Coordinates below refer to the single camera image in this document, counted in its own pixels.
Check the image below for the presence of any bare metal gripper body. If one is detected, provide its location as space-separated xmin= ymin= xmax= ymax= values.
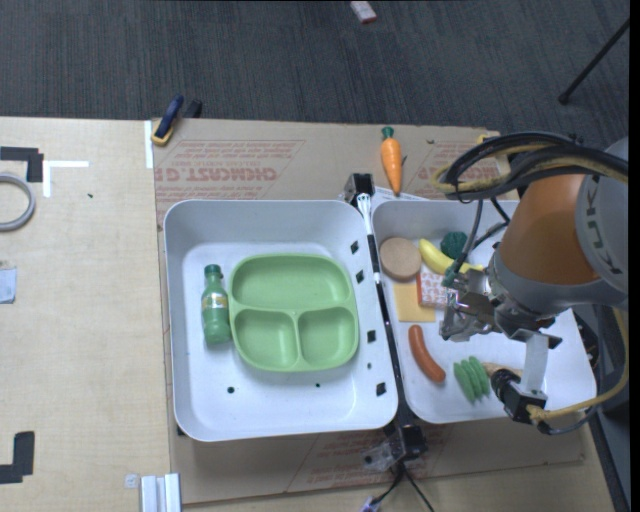
xmin=446 ymin=272 xmax=503 ymax=337

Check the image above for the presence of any orange and white carton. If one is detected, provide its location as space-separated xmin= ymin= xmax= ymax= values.
xmin=415 ymin=264 xmax=450 ymax=309

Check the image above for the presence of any orange sausage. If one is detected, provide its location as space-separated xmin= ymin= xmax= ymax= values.
xmin=407 ymin=324 xmax=447 ymax=385

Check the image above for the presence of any yellow cheese slice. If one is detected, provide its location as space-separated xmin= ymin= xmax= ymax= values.
xmin=392 ymin=281 xmax=438 ymax=324

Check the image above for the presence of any green ribbed pea pod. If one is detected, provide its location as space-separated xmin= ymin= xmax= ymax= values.
xmin=452 ymin=355 xmax=492 ymax=405

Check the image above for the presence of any green broccoli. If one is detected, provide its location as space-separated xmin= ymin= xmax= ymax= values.
xmin=439 ymin=230 xmax=469 ymax=261

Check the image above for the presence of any yellow banana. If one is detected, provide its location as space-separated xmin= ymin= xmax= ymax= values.
xmin=417 ymin=237 xmax=486 ymax=277

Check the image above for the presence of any brown round biscuit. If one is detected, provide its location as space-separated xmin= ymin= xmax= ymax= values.
xmin=378 ymin=236 xmax=423 ymax=282

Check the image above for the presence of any white plastic tray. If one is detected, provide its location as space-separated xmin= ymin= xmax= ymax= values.
xmin=163 ymin=199 xmax=400 ymax=444
xmin=371 ymin=199 xmax=599 ymax=426

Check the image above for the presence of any green divided plate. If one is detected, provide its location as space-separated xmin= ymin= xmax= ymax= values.
xmin=227 ymin=252 xmax=361 ymax=373

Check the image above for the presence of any orange carrot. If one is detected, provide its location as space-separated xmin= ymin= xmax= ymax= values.
xmin=380 ymin=126 xmax=405 ymax=198

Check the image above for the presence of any brown cardboard board red print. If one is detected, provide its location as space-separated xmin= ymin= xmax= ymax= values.
xmin=151 ymin=118 xmax=587 ymax=507

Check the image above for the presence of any green plastic bottle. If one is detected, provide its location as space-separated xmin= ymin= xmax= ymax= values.
xmin=200 ymin=263 xmax=233 ymax=347

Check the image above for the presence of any black stand leg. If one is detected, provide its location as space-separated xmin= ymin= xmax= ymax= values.
xmin=557 ymin=18 xmax=630 ymax=106

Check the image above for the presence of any white and red small box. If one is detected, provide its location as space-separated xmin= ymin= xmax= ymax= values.
xmin=349 ymin=0 xmax=379 ymax=26

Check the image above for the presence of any black cylinder on white bracket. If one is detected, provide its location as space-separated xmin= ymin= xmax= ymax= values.
xmin=489 ymin=328 xmax=564 ymax=424

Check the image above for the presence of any black block with thin wires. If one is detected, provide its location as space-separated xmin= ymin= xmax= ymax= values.
xmin=361 ymin=423 xmax=429 ymax=472
xmin=343 ymin=172 xmax=377 ymax=204

